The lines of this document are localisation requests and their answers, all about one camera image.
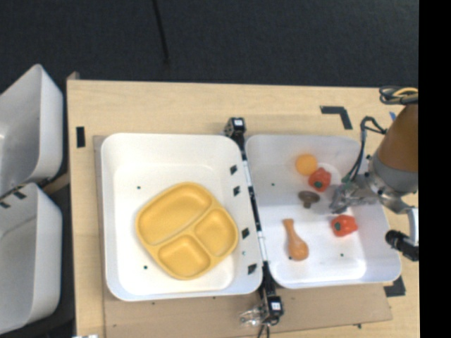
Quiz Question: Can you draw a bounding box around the white plastic tray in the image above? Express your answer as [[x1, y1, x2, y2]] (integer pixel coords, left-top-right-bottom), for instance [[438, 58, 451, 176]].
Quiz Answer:
[[101, 132, 264, 302], [245, 134, 403, 290]]

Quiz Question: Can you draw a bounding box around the black cylinder on white bracket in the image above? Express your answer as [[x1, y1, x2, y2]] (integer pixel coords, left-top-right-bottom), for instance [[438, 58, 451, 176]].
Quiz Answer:
[[385, 206, 419, 262]]

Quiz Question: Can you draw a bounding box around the black block with thin wires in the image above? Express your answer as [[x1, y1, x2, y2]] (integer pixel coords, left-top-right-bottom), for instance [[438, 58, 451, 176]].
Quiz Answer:
[[262, 294, 285, 323], [223, 116, 247, 137]]

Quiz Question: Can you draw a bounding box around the orange ball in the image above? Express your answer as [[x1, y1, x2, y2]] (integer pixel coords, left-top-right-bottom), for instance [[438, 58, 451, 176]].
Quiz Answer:
[[295, 153, 319, 177]]

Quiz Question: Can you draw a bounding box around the orange chicken drumstick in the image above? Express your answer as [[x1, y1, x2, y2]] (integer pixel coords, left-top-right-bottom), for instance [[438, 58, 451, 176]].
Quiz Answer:
[[282, 218, 310, 262]]

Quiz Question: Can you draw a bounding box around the red bell pepper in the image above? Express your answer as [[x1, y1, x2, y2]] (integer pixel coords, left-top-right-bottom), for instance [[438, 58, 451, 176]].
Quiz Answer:
[[330, 214, 359, 238], [308, 167, 333, 194]]

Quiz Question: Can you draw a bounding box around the brown mushroom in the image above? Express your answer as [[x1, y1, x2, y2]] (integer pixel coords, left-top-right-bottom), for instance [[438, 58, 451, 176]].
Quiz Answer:
[[297, 189, 321, 210]]

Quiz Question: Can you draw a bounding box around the thin black and white rod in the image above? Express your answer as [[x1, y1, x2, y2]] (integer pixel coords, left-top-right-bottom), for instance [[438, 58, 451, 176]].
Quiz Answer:
[[230, 132, 276, 297]]

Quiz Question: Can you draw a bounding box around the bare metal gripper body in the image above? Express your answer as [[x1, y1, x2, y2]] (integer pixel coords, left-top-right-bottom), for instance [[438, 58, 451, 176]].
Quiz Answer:
[[347, 174, 416, 215]]

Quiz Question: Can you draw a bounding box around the yellow divided plate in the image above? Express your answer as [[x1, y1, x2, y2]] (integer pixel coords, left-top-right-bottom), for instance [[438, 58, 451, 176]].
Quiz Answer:
[[135, 181, 240, 282]]

